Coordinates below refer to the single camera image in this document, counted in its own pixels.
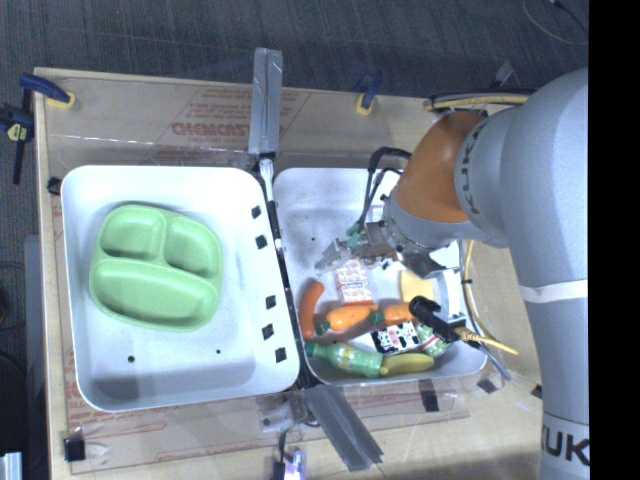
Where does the white and red carton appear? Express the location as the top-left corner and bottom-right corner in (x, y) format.
(333, 258), (376, 308)

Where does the white carton black cow print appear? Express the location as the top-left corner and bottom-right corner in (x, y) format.
(370, 319), (422, 356)

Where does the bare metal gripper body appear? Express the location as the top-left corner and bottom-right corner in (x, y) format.
(346, 220), (402, 271)

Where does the brown cardboard board red print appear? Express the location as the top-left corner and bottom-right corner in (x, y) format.
(41, 80), (472, 475)

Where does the small orange carrot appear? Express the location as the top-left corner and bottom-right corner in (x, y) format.
(369, 303), (417, 327)

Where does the green plastic bottle yellow label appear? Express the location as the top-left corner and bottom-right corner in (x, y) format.
(305, 341), (386, 380)

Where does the large orange carrot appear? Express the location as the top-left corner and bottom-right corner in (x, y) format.
(313, 303), (380, 335)

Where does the green divided plate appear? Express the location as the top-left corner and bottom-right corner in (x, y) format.
(88, 203), (225, 333)

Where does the yellow bread slice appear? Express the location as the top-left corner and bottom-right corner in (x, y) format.
(399, 268), (436, 305)

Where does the white plastic tray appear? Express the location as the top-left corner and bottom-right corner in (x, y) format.
(59, 164), (302, 414)
(271, 166), (490, 388)

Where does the yellow banana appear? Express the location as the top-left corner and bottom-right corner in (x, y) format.
(379, 351), (436, 378)

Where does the orange sausage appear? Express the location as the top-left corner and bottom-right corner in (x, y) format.
(298, 280), (327, 341)

